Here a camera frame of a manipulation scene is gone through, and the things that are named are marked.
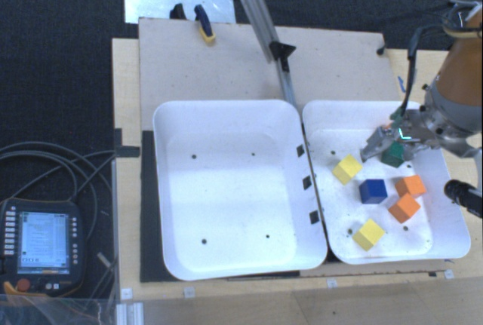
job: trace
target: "cube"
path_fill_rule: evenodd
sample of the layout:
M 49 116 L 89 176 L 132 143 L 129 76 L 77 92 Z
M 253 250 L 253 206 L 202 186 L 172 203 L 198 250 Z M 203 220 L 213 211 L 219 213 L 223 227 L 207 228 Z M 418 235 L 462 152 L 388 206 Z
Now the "cube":
M 400 197 L 409 194 L 413 198 L 417 198 L 418 196 L 426 193 L 426 187 L 424 186 L 419 175 L 402 178 L 395 184 L 395 189 Z
M 389 212 L 399 221 L 399 223 L 404 223 L 420 208 L 420 204 L 417 203 L 412 196 L 406 194 L 389 208 Z
M 387 198 L 386 185 L 382 179 L 367 179 L 359 186 L 363 204 L 379 204 Z
M 382 238 L 385 231 L 372 219 L 369 219 L 352 239 L 364 250 L 369 251 Z
M 391 146 L 383 152 L 381 161 L 391 167 L 398 168 L 405 162 L 403 158 L 405 148 L 398 142 L 392 142 Z
M 357 173 L 362 169 L 360 164 L 354 156 L 348 154 L 344 159 L 339 161 L 337 166 L 332 170 L 332 173 L 342 184 L 347 184 Z

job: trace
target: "orange cube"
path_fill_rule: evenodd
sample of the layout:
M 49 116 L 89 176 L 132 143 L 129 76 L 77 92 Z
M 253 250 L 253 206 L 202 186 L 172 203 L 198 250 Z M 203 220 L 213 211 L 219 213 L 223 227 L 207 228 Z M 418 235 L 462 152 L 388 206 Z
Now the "orange cube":
M 420 204 L 417 203 L 412 196 L 406 194 L 389 208 L 389 212 L 399 221 L 399 223 L 404 223 L 420 208 Z
M 426 187 L 419 175 L 402 178 L 395 184 L 395 189 L 398 191 L 401 198 L 407 194 L 413 198 L 417 198 L 426 193 Z

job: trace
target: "yellow cube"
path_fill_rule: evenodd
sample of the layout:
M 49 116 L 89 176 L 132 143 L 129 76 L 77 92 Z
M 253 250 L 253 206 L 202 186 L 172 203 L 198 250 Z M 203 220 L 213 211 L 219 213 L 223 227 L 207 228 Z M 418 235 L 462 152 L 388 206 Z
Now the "yellow cube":
M 353 236 L 352 239 L 364 250 L 369 251 L 385 231 L 372 219 L 369 219 Z
M 342 184 L 346 185 L 361 169 L 362 164 L 354 156 L 348 154 L 344 159 L 339 161 L 339 164 L 335 166 L 332 173 Z

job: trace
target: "black floor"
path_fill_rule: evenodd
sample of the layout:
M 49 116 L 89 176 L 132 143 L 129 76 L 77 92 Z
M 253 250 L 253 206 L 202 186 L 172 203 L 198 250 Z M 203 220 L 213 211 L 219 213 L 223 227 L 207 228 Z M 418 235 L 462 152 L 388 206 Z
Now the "black floor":
M 28 140 L 58 143 L 82 154 L 112 149 L 111 39 L 136 38 L 124 23 L 124 0 L 0 0 L 0 147 Z M 405 48 L 412 32 L 437 17 L 432 0 L 267 0 L 277 25 L 383 32 L 391 48 Z M 236 17 L 246 22 L 239 2 Z M 424 48 L 445 49 L 447 38 Z M 0 199 L 30 180 L 44 163 L 0 163 Z M 89 245 L 89 268 L 77 297 L 89 297 L 112 260 L 109 193 L 99 186 L 100 213 Z M 42 185 L 36 196 L 67 193 L 62 180 Z M 90 202 L 86 196 L 83 202 Z M 106 296 L 107 287 L 98 296 Z

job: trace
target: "blue cube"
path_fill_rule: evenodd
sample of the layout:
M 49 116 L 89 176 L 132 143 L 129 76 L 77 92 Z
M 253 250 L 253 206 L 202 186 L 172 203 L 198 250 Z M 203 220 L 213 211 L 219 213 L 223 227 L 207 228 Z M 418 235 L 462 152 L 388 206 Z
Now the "blue cube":
M 386 185 L 382 179 L 367 179 L 359 186 L 363 204 L 379 204 L 387 198 Z

